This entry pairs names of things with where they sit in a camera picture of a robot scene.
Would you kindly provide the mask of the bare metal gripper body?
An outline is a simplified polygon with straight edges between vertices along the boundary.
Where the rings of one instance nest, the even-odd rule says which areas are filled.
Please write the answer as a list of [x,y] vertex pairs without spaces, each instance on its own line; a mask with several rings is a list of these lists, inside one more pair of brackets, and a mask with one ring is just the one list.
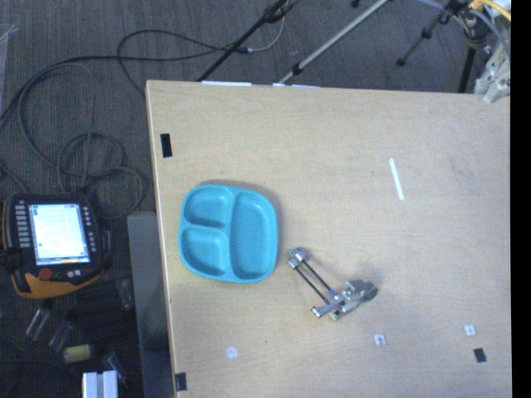
[[510,59],[503,45],[497,45],[475,80],[474,94],[478,101],[494,103],[510,95]]

